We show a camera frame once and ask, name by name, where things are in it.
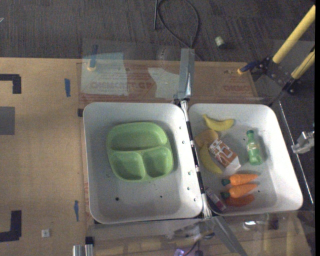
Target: yellow banana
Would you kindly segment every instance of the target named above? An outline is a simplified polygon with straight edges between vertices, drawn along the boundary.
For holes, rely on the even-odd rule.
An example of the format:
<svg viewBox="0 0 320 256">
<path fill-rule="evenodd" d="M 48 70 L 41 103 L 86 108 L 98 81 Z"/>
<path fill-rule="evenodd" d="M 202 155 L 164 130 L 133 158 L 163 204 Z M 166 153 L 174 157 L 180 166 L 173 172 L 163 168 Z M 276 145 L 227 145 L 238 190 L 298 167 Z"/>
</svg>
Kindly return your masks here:
<svg viewBox="0 0 320 256">
<path fill-rule="evenodd" d="M 214 119 L 208 117 L 206 114 L 203 114 L 202 117 L 204 118 L 205 124 L 208 128 L 210 128 L 214 131 L 218 131 L 218 132 L 228 130 L 235 123 L 234 119 L 226 119 L 223 121 L 217 121 L 217 120 L 214 120 Z"/>
<path fill-rule="evenodd" d="M 199 151 L 199 158 L 203 164 L 203 166 L 213 174 L 222 174 L 222 170 L 219 166 L 216 165 L 214 161 L 212 161 L 208 146 L 204 143 L 204 146 Z"/>
<path fill-rule="evenodd" d="M 207 129 L 199 133 L 194 137 L 195 143 L 202 148 L 205 144 L 211 145 L 216 139 L 219 139 L 219 135 L 215 130 Z"/>
</svg>

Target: wire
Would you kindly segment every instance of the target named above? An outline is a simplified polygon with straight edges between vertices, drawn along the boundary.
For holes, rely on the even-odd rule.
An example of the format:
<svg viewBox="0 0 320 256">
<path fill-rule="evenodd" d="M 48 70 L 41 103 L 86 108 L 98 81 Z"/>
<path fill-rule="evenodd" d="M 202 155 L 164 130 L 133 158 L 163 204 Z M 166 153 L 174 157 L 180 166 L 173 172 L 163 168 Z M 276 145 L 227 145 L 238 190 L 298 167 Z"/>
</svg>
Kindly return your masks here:
<svg viewBox="0 0 320 256">
<path fill-rule="evenodd" d="M 186 252 L 183 256 L 189 255 L 194 250 L 194 248 L 196 247 L 197 244 L 198 244 L 198 247 L 199 247 L 200 246 L 200 241 L 195 242 L 195 244 L 192 246 L 192 248 L 188 252 Z"/>
<path fill-rule="evenodd" d="M 199 34 L 199 31 L 200 31 L 200 16 L 199 16 L 199 13 L 197 11 L 197 9 L 194 7 L 194 5 L 189 2 L 188 0 L 183 0 L 184 2 L 186 2 L 190 7 L 191 9 L 193 10 L 193 13 L 194 13 L 194 16 L 196 18 L 196 30 L 195 30 L 195 33 L 194 33 L 194 36 L 193 36 L 193 40 L 190 41 L 190 45 L 188 45 L 187 43 L 185 43 L 183 40 L 181 40 L 175 33 L 172 32 L 172 30 L 167 26 L 167 24 L 165 23 L 164 21 L 164 18 L 160 12 L 160 8 L 161 6 L 166 2 L 166 0 L 161 0 L 159 5 L 158 5 L 158 15 L 159 15 L 159 19 L 162 23 L 162 25 L 166 28 L 166 30 L 168 30 L 168 32 L 176 39 L 178 40 L 181 44 L 183 44 L 185 47 L 188 47 L 188 48 L 191 48 L 193 49 L 194 46 L 195 46 L 195 43 L 196 43 L 196 40 L 198 38 L 198 34 Z M 200 58 L 199 55 L 195 54 L 195 56 L 202 61 L 202 59 Z"/>
</svg>

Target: small carton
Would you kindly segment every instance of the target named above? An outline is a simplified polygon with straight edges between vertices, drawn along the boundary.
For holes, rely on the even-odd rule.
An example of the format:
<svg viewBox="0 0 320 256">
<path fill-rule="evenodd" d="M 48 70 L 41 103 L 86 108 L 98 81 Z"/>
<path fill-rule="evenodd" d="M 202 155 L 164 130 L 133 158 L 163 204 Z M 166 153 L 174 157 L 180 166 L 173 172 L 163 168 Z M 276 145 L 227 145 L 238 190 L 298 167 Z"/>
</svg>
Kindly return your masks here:
<svg viewBox="0 0 320 256">
<path fill-rule="evenodd" d="M 209 152 L 225 167 L 226 171 L 236 171 L 241 167 L 238 155 L 219 138 L 209 146 Z"/>
</svg>

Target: small cube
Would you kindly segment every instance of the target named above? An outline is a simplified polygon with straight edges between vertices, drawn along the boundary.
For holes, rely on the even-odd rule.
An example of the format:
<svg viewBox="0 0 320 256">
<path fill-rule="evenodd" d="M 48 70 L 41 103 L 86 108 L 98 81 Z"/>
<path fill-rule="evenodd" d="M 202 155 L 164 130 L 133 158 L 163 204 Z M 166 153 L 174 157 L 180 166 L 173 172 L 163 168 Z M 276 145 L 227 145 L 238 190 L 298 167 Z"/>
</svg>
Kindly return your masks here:
<svg viewBox="0 0 320 256">
<path fill-rule="evenodd" d="M 43 230 L 41 230 L 41 237 L 42 237 L 42 238 L 48 238 L 48 237 L 50 237 L 50 229 L 43 229 Z"/>
</svg>

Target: white tray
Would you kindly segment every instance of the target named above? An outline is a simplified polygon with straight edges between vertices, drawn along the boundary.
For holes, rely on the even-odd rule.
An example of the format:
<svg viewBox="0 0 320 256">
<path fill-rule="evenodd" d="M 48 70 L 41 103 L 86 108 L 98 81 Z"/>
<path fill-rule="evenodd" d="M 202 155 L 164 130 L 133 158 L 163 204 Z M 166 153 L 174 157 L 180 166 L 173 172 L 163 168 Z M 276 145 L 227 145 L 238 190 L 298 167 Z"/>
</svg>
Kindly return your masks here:
<svg viewBox="0 0 320 256">
<path fill-rule="evenodd" d="M 167 133 L 173 171 L 149 182 L 126 182 L 112 172 L 106 139 L 119 124 L 150 121 Z M 87 153 L 89 207 L 102 224 L 187 219 L 203 208 L 183 111 L 162 103 L 91 103 L 83 112 Z"/>
<path fill-rule="evenodd" d="M 253 191 L 255 200 L 243 207 L 228 207 L 224 216 L 264 214 L 298 210 L 303 204 L 302 192 L 293 168 L 281 129 L 271 108 L 258 104 L 195 104 L 189 109 L 189 119 L 193 136 L 207 127 L 202 115 L 217 120 L 235 119 L 234 126 L 220 132 L 220 138 L 239 156 L 241 168 L 237 172 L 260 173 L 254 181 L 258 187 Z M 264 162 L 259 166 L 249 164 L 246 151 L 246 132 L 254 130 L 259 139 Z M 212 174 L 200 165 L 205 187 L 210 187 L 217 195 L 226 188 L 221 179 L 234 172 L 222 175 Z"/>
</svg>

